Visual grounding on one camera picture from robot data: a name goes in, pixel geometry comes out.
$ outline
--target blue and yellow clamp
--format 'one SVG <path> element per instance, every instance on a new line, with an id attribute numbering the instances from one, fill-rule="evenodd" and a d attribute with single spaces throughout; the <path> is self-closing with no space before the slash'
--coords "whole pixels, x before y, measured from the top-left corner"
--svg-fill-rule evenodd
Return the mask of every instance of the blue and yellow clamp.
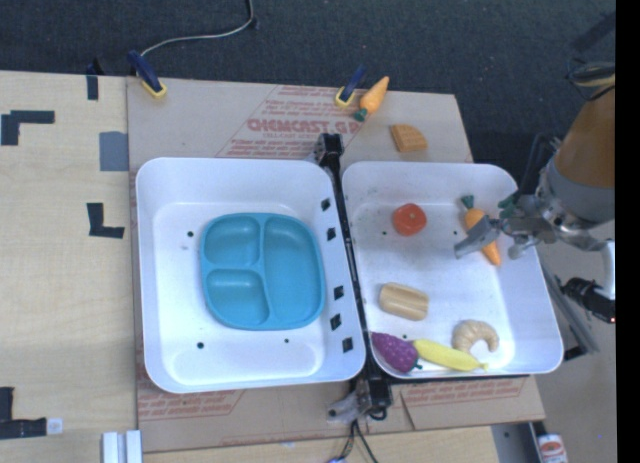
<path id="1" fill-rule="evenodd" d="M 167 93 L 167 87 L 160 82 L 157 74 L 149 62 L 136 51 L 127 53 L 127 61 L 136 69 L 137 74 L 142 78 L 142 86 L 152 97 L 159 99 Z"/>
<path id="2" fill-rule="evenodd" d="M 345 84 L 342 88 L 338 90 L 336 93 L 335 102 L 338 107 L 347 107 L 351 101 L 353 100 L 353 96 L 355 94 L 356 88 L 360 85 L 362 80 L 364 79 L 364 75 L 367 69 L 364 65 L 360 65 L 354 74 L 349 79 L 349 82 Z"/>

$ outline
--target yellow banana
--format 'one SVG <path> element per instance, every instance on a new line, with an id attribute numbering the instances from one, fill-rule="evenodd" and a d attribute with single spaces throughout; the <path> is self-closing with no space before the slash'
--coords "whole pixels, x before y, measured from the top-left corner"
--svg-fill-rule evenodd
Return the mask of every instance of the yellow banana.
<path id="1" fill-rule="evenodd" d="M 474 356 L 464 351 L 445 346 L 433 340 L 414 340 L 413 347 L 418 351 L 420 358 L 450 369 L 472 371 L 483 368 L 486 371 L 489 367 L 488 364 L 480 363 Z"/>

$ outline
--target tray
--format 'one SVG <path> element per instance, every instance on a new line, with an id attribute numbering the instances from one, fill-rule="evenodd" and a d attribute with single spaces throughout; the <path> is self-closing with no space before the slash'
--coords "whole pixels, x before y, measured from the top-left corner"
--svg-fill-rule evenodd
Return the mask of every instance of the tray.
<path id="1" fill-rule="evenodd" d="M 144 361 L 174 393 L 346 381 L 365 347 L 331 179 L 306 161 L 159 158 L 136 176 Z M 289 216 L 309 227 L 324 307 L 306 326 L 237 329 L 207 308 L 200 237 L 215 218 Z"/>
<path id="2" fill-rule="evenodd" d="M 497 241 L 503 256 L 499 267 L 480 252 L 454 256 L 453 246 L 466 237 L 459 198 L 473 194 L 477 207 L 497 217 L 497 203 L 516 190 L 509 174 L 483 164 L 358 162 L 344 171 L 342 183 L 370 331 L 451 345 L 459 321 L 478 319 L 500 336 L 494 353 L 482 342 L 472 348 L 489 364 L 486 372 L 462 373 L 421 361 L 422 370 L 403 374 L 374 353 L 385 372 L 400 379 L 435 379 L 547 373 L 560 365 L 562 339 L 536 251 L 510 260 L 511 240 L 503 235 Z M 427 215 L 427 226 L 413 236 L 398 234 L 391 221 L 393 211 L 406 203 L 419 205 Z M 380 289 L 389 282 L 429 296 L 424 320 L 380 308 Z"/>
<path id="3" fill-rule="evenodd" d="M 214 219 L 200 238 L 200 270 L 209 310 L 232 328 L 301 328 L 324 307 L 318 243 L 291 216 L 238 213 Z"/>

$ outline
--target white tray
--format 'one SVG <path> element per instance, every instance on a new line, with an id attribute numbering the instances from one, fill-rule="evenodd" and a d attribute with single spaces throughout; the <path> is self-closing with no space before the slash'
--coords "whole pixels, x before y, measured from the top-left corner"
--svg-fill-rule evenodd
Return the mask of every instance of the white tray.
<path id="1" fill-rule="evenodd" d="M 136 195 L 144 359 L 156 385 L 187 393 L 346 381 L 362 368 L 366 353 L 335 197 L 321 168 L 160 158 L 141 167 Z M 207 310 L 199 235 L 213 218 L 238 212 L 289 215 L 312 229 L 326 303 L 311 324 L 256 333 L 226 327 Z"/>
<path id="2" fill-rule="evenodd" d="M 345 170 L 342 182 L 370 331 L 450 345 L 459 321 L 478 319 L 493 325 L 501 342 L 495 353 L 484 343 L 474 345 L 472 353 L 489 364 L 487 372 L 474 376 L 546 373 L 558 367 L 562 339 L 536 251 L 510 260 L 511 240 L 502 235 L 499 267 L 480 252 L 454 256 L 454 245 L 466 237 L 460 197 L 473 194 L 477 207 L 497 217 L 497 203 L 516 190 L 504 170 L 481 164 L 359 162 Z M 423 208 L 428 221 L 424 230 L 406 237 L 395 231 L 391 215 L 410 202 Z M 378 294 L 387 282 L 427 293 L 427 317 L 411 321 L 381 310 Z M 375 356 L 387 373 L 401 379 L 469 376 L 424 361 L 422 370 L 402 374 Z"/>

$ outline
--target purple eggplant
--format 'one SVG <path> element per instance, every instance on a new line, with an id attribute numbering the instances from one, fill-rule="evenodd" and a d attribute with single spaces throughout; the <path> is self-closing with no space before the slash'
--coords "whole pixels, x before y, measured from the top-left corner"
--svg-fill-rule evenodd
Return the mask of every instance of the purple eggplant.
<path id="1" fill-rule="evenodd" d="M 385 361 L 399 372 L 409 372 L 411 369 L 421 369 L 417 364 L 418 351 L 411 342 L 402 340 L 388 333 L 371 332 L 373 347 Z"/>

